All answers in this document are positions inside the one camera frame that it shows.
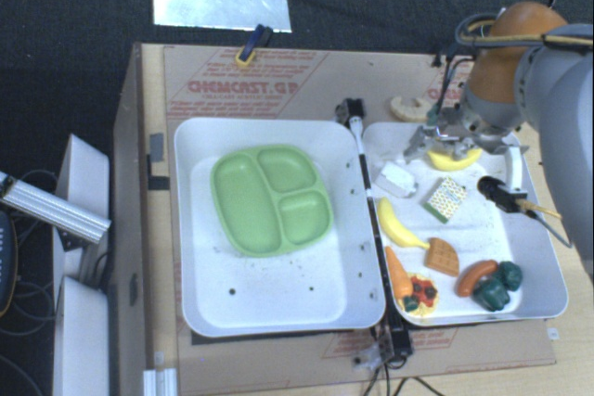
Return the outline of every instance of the toy sausage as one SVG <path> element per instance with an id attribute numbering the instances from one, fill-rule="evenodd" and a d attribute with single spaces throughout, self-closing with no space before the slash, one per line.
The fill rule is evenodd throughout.
<path id="1" fill-rule="evenodd" d="M 456 285 L 456 294 L 460 297 L 469 297 L 481 277 L 490 275 L 497 270 L 497 261 L 478 261 L 469 267 Z"/>

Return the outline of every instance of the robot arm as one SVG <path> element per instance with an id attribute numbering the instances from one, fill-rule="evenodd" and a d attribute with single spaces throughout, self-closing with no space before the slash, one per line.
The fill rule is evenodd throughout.
<path id="1" fill-rule="evenodd" d="M 488 20 L 488 36 L 469 34 Z M 548 7 L 524 2 L 496 19 L 465 20 L 457 40 L 482 48 L 462 99 L 434 111 L 405 158 L 439 149 L 459 160 L 476 147 L 506 154 L 502 139 L 529 122 L 539 132 L 550 194 L 592 279 L 592 26 L 568 25 Z"/>

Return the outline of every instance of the white tray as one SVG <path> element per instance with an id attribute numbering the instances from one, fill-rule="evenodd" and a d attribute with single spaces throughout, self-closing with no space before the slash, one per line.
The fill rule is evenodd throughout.
<path id="1" fill-rule="evenodd" d="M 334 224 L 316 244 L 271 258 L 239 253 L 213 204 L 210 173 L 224 155 L 289 144 L 309 155 L 329 192 Z M 197 118 L 174 137 L 182 307 L 207 337 L 374 326 L 385 298 L 367 196 L 351 133 L 329 121 Z"/>
<path id="2" fill-rule="evenodd" d="M 542 224 L 516 213 L 500 211 L 477 190 L 478 180 L 491 175 L 505 180 L 503 156 L 483 153 L 468 169 L 458 172 L 439 172 L 428 158 L 412 160 L 408 165 L 403 152 L 419 124 L 376 122 L 364 134 L 370 179 L 375 181 L 386 161 L 396 163 L 411 172 L 419 189 L 411 198 L 396 198 L 373 186 L 375 198 L 388 197 L 399 220 L 423 241 L 441 237 L 457 251 L 460 271 L 474 262 L 494 259 L 513 261 L 523 270 L 523 284 L 510 292 L 510 303 L 500 312 L 491 313 L 470 298 L 462 299 L 455 292 L 456 278 L 444 275 L 423 265 L 425 250 L 400 248 L 382 233 L 384 246 L 393 247 L 408 272 L 423 274 L 437 285 L 440 300 L 434 313 L 415 317 L 401 312 L 417 326 L 449 326 L 500 320 L 551 318 L 561 314 L 567 306 L 567 288 L 549 234 Z M 509 140 L 517 144 L 515 137 Z M 451 176 L 464 185 L 468 196 L 447 224 L 440 223 L 422 204 L 428 199 L 440 178 Z M 523 189 L 536 200 L 529 172 L 523 162 Z"/>

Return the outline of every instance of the green plastic plate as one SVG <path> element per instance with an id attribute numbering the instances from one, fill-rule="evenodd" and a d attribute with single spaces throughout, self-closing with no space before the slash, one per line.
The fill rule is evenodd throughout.
<path id="1" fill-rule="evenodd" d="M 248 256 L 304 248 L 332 227 L 326 187 L 297 147 L 262 146 L 227 154 L 214 164 L 211 189 L 226 236 Z"/>

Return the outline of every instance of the toy pepper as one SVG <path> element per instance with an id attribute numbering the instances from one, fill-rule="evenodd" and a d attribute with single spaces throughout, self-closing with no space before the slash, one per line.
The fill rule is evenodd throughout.
<path id="1" fill-rule="evenodd" d="M 522 283 L 522 269 L 511 261 L 503 261 L 499 263 L 493 277 L 499 279 L 507 290 L 516 291 Z"/>
<path id="2" fill-rule="evenodd" d="M 508 291 L 496 277 L 480 282 L 472 292 L 472 298 L 491 312 L 502 310 L 510 301 Z"/>

